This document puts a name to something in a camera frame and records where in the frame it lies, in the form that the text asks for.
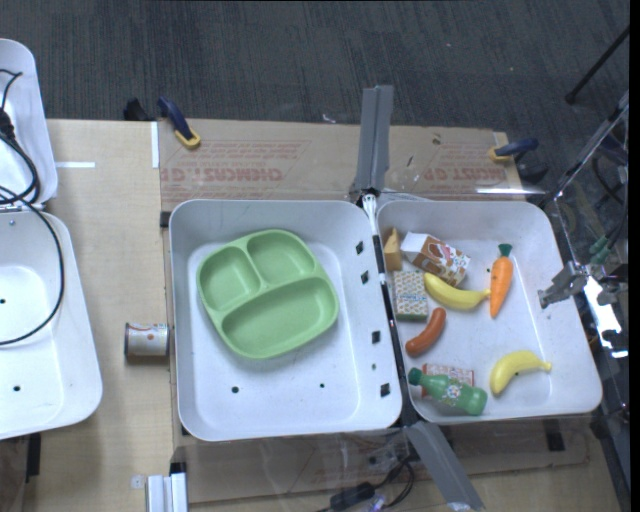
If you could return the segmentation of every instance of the wooden table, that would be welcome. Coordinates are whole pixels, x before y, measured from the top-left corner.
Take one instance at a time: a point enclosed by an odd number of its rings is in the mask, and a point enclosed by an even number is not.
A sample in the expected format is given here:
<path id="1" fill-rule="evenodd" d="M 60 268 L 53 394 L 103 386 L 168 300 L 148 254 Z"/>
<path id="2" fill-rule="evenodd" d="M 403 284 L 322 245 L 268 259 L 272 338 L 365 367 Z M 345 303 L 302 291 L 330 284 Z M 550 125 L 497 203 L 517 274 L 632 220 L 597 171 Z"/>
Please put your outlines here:
<path id="1" fill-rule="evenodd" d="M 87 420 L 42 433 L 40 474 L 26 485 L 26 512 L 145 510 L 140 483 L 167 474 L 173 453 L 167 359 L 138 364 L 123 354 L 126 322 L 167 320 L 160 177 L 152 125 L 146 122 L 49 120 L 59 189 L 51 213 L 69 228 L 82 278 L 104 395 Z M 612 511 L 619 505 L 602 449 L 588 431 L 582 464 L 474 476 L 488 510 Z M 405 510 L 439 503 L 420 482 Z M 316 510 L 326 496 L 196 505 L 194 510 Z M 445 504 L 430 510 L 450 510 Z"/>

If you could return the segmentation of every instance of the red sausage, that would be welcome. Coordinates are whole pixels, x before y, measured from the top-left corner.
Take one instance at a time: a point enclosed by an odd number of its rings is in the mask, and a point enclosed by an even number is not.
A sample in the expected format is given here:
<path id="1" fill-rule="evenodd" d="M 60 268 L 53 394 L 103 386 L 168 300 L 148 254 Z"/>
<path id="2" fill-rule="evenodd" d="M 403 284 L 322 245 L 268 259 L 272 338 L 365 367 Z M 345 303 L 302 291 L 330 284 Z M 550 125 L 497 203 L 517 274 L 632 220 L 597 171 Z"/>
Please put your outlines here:
<path id="1" fill-rule="evenodd" d="M 429 323 L 415 338 L 411 338 L 404 348 L 411 357 L 416 357 L 433 345 L 444 329 L 447 312 L 444 308 L 436 308 L 431 313 Z"/>

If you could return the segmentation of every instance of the tin can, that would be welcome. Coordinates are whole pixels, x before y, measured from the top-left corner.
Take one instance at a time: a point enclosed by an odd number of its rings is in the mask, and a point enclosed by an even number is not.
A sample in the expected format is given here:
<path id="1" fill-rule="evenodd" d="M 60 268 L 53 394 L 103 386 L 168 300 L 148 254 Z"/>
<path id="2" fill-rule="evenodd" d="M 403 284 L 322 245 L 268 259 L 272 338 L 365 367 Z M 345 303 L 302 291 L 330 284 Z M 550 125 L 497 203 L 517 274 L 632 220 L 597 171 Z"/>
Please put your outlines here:
<path id="1" fill-rule="evenodd" d="M 124 353 L 126 356 L 167 356 L 169 326 L 167 324 L 125 324 Z"/>

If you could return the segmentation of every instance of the cheese wedge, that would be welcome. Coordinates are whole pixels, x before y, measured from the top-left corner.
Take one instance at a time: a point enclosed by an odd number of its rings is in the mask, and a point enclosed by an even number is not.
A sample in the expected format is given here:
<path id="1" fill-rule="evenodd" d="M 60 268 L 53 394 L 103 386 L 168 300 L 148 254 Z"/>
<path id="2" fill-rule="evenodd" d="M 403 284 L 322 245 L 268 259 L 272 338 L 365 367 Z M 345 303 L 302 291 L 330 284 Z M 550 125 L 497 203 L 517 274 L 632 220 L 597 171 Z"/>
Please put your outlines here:
<path id="1" fill-rule="evenodd" d="M 396 228 L 391 228 L 391 235 L 389 235 L 384 244 L 383 253 L 387 272 L 402 270 L 402 253 L 400 252 L 400 240 L 398 239 Z"/>

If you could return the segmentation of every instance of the green bottle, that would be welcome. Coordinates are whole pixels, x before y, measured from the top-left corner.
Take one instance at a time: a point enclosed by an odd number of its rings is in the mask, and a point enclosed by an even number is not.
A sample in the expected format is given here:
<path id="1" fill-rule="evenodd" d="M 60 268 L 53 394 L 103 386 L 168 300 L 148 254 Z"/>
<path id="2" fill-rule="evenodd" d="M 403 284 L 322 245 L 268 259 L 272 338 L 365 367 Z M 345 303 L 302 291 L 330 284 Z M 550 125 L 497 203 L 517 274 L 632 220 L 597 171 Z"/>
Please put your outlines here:
<path id="1" fill-rule="evenodd" d="M 459 407 L 472 416 L 482 414 L 487 405 L 487 392 L 484 389 L 469 386 L 448 375 L 427 375 L 418 368 L 409 371 L 409 384 L 422 386 L 439 402 Z"/>

